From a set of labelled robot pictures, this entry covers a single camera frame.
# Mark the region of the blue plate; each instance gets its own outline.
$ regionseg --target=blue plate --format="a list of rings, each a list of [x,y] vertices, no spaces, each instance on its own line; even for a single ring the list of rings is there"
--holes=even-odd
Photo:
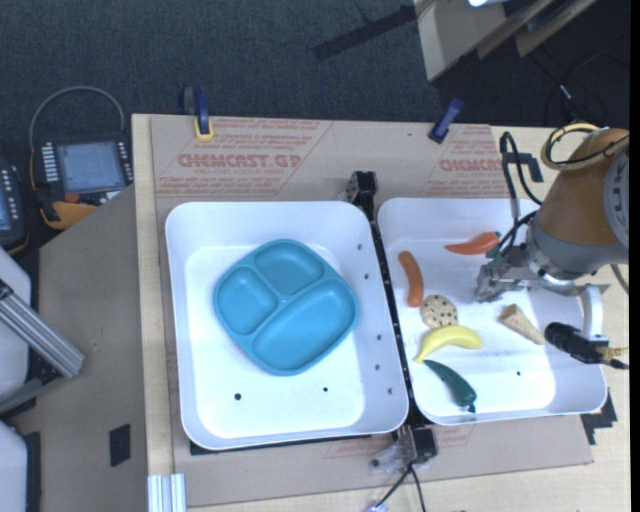
[[[294,240],[258,247],[213,293],[231,338],[265,370],[295,375],[331,352],[355,327],[358,301],[318,254]]]

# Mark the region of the white tray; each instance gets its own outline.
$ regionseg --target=white tray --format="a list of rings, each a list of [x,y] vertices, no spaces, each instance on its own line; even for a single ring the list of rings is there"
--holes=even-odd
[[[522,215],[535,204],[521,201]],[[503,199],[392,199],[378,215],[393,283],[409,373],[421,412],[434,423],[455,425],[600,409],[607,388],[600,365],[583,364],[549,343],[536,345],[498,322],[506,305],[516,303],[540,330],[550,322],[582,326],[576,298],[555,293],[508,292],[492,303],[474,300],[474,289],[484,255],[465,256],[444,248],[485,231],[506,234],[511,209]],[[519,233],[523,241],[525,229]],[[422,363],[413,361],[428,331],[418,308],[407,306],[408,281],[398,254],[411,251],[424,279],[425,297],[445,295],[457,306],[460,324],[474,329],[483,348],[447,346],[429,357],[456,370],[477,392],[477,412],[458,407],[445,384]]]
[[[218,321],[213,290],[240,258],[276,239],[306,244],[358,297],[355,329],[305,372],[259,368]],[[408,397],[369,223],[338,201],[201,202],[176,207],[166,241],[181,419],[210,450],[391,432]]]

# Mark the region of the orange object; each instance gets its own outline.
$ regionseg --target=orange object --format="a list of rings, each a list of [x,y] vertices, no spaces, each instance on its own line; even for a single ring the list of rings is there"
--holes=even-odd
[[[402,251],[398,254],[400,265],[407,273],[409,279],[409,295],[407,296],[407,304],[417,308],[422,304],[422,296],[424,295],[424,282],[418,262],[409,251]]]
[[[485,254],[493,249],[500,239],[495,231],[487,231],[477,237],[460,244],[445,245],[445,249],[456,254]]]

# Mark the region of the red chili pepper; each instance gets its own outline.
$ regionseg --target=red chili pepper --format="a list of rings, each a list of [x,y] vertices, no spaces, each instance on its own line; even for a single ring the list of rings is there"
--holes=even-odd
[[[449,244],[444,247],[456,254],[485,254],[498,245],[498,242],[500,242],[498,236],[499,233],[495,231],[487,231],[468,242]]]

